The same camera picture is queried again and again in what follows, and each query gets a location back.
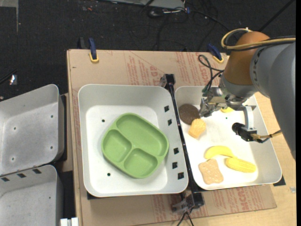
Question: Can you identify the brown cardboard board red print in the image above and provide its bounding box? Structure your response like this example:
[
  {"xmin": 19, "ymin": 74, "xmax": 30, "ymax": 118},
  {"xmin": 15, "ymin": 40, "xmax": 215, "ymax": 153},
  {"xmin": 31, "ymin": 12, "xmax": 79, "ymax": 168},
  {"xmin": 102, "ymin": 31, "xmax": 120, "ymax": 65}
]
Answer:
[{"xmin": 66, "ymin": 48, "xmax": 277, "ymax": 226}]

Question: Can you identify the black cylinder on white bracket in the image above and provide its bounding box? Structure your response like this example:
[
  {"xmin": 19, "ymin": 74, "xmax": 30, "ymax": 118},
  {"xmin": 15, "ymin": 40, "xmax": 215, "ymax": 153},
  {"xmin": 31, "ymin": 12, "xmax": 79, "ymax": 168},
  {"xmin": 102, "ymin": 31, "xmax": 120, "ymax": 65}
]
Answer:
[{"xmin": 231, "ymin": 105, "xmax": 258, "ymax": 142}]

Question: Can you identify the thin black rod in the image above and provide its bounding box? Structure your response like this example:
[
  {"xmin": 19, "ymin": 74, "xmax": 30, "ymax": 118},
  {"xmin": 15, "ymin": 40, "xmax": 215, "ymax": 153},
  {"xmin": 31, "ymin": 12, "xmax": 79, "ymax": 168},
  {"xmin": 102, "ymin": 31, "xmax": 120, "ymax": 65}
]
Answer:
[{"xmin": 167, "ymin": 83, "xmax": 196, "ymax": 195}]

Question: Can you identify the pink bread slice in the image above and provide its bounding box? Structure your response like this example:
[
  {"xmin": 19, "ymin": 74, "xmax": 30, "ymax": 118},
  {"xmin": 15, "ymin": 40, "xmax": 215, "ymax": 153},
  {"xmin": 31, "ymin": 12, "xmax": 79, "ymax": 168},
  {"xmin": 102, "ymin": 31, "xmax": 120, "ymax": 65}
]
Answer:
[{"xmin": 198, "ymin": 158, "xmax": 224, "ymax": 185}]

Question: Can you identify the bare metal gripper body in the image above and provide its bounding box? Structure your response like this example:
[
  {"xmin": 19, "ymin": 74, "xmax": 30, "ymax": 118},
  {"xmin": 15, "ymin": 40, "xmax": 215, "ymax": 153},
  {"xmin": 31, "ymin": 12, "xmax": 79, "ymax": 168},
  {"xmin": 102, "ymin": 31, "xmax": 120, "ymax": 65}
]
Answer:
[{"xmin": 202, "ymin": 87, "xmax": 246, "ymax": 110}]

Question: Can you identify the pale orange shell-shaped cake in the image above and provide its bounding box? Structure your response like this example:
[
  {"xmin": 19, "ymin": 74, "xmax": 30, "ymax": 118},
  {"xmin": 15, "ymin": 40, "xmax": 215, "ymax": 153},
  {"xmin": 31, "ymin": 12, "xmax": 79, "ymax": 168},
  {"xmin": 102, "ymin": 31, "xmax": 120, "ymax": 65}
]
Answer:
[{"xmin": 188, "ymin": 118, "xmax": 207, "ymax": 139}]

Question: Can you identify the yellow corn cob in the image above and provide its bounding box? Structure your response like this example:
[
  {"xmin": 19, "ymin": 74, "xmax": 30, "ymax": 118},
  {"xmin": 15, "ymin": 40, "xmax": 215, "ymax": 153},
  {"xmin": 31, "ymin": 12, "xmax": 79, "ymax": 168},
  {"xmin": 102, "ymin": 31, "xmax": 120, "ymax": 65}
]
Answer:
[{"xmin": 225, "ymin": 157, "xmax": 257, "ymax": 173}]

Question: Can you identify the yellow banana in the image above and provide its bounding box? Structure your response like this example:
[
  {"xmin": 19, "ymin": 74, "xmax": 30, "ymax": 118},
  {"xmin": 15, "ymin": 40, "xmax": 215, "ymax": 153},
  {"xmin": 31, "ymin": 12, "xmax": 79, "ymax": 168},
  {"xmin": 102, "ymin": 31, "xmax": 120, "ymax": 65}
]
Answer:
[{"xmin": 204, "ymin": 145, "xmax": 236, "ymax": 160}]

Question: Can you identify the brown round biscuit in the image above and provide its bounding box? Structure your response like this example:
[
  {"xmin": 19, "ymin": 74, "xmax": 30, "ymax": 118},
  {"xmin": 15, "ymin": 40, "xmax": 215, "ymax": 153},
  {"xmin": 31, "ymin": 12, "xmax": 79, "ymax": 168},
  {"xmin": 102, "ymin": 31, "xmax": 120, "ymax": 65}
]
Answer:
[{"xmin": 178, "ymin": 104, "xmax": 201, "ymax": 125}]

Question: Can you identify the black block with thin wires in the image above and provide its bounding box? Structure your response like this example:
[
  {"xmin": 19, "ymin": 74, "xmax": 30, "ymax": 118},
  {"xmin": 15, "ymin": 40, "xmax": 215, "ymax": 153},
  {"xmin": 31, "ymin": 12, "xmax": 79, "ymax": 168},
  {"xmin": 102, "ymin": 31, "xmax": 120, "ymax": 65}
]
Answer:
[
  {"xmin": 171, "ymin": 192, "xmax": 204, "ymax": 213},
  {"xmin": 160, "ymin": 73, "xmax": 176, "ymax": 88}
]

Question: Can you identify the green divided plate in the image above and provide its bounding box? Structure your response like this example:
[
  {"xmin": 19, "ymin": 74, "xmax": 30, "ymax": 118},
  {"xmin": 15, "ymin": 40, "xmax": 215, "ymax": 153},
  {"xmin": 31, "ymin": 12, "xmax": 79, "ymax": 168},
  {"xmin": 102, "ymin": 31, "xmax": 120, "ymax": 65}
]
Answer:
[{"xmin": 101, "ymin": 113, "xmax": 170, "ymax": 179}]

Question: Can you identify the white plastic tray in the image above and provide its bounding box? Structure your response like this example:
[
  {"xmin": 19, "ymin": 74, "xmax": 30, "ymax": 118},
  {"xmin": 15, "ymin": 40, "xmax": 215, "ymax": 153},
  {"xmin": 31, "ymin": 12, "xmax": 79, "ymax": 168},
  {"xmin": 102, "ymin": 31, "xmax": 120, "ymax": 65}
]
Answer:
[
  {"xmin": 0, "ymin": 83, "xmax": 65, "ymax": 177},
  {"xmin": 0, "ymin": 164, "xmax": 64, "ymax": 226},
  {"xmin": 77, "ymin": 83, "xmax": 190, "ymax": 198},
  {"xmin": 174, "ymin": 85, "xmax": 283, "ymax": 191}
]

